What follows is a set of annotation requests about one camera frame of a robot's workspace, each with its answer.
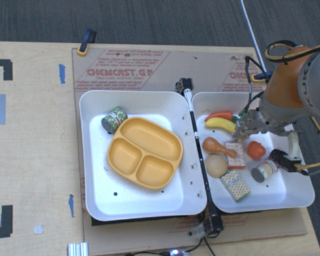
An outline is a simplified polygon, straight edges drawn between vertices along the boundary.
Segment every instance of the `dark gray floor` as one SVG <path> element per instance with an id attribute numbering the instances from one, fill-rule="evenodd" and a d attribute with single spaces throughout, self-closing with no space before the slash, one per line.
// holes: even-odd
<path id="1" fill-rule="evenodd" d="M 320 44 L 320 0 L 243 1 L 263 57 L 278 40 Z M 96 43 L 254 46 L 240 0 L 0 0 L 0 41 L 79 43 L 87 27 Z M 306 164 L 320 162 L 311 121 L 295 126 Z M 316 198 L 308 210 L 320 244 L 320 173 L 311 179 Z"/>

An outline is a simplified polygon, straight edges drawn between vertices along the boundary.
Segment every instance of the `tomato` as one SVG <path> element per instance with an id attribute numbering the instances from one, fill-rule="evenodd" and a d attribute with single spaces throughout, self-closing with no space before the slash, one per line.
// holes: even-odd
<path id="1" fill-rule="evenodd" d="M 266 149 L 261 143 L 258 143 L 257 141 L 251 141 L 247 147 L 246 153 L 252 159 L 259 159 L 266 154 Z"/>
<path id="2" fill-rule="evenodd" d="M 229 110 L 217 111 L 217 112 L 214 112 L 214 113 L 208 115 L 206 117 L 205 121 L 207 122 L 210 118 L 213 118 L 213 117 L 221 117 L 221 118 L 224 118 L 224 119 L 231 121 L 233 116 L 234 116 L 234 113 Z"/>

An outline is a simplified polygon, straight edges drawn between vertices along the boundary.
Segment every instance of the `soup can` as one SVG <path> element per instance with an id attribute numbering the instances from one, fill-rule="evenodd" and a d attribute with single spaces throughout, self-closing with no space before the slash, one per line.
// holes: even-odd
<path id="1" fill-rule="evenodd" d="M 270 159 L 265 160 L 263 163 L 258 165 L 256 168 L 251 170 L 251 175 L 257 182 L 263 182 L 273 173 L 277 172 L 277 165 L 275 161 Z"/>
<path id="2" fill-rule="evenodd" d="M 116 107 L 101 120 L 101 124 L 109 134 L 112 134 L 127 118 L 127 113 L 121 107 Z"/>

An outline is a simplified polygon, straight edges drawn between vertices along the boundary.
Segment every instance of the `wooden table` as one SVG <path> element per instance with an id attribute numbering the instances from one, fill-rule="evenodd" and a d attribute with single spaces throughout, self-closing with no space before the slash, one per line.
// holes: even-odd
<path id="1" fill-rule="evenodd" d="M 6 113 L 4 124 L 0 124 L 0 226 L 2 206 L 13 206 L 13 233 L 0 238 L 0 255 L 66 255 L 69 243 L 84 240 L 71 58 L 71 50 L 77 47 L 72 43 L 0 42 L 0 59 L 13 62 L 12 81 L 4 81 L 0 67 L 0 94 L 5 95 Z M 65 66 L 65 83 L 60 81 L 59 64 Z M 75 199 L 73 216 L 71 195 Z M 302 208 L 301 213 L 308 232 L 305 235 L 214 244 L 211 248 L 217 255 L 320 255 L 307 209 Z M 43 226 L 42 234 L 38 234 L 38 226 Z M 202 245 L 191 255 L 210 254 Z"/>

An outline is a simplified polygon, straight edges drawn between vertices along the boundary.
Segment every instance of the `potato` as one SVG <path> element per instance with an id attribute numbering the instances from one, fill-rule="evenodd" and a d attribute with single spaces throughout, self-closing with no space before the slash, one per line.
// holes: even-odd
<path id="1" fill-rule="evenodd" d="M 213 178 L 220 178 L 228 171 L 228 163 L 218 154 L 210 154 L 205 159 L 207 173 Z"/>

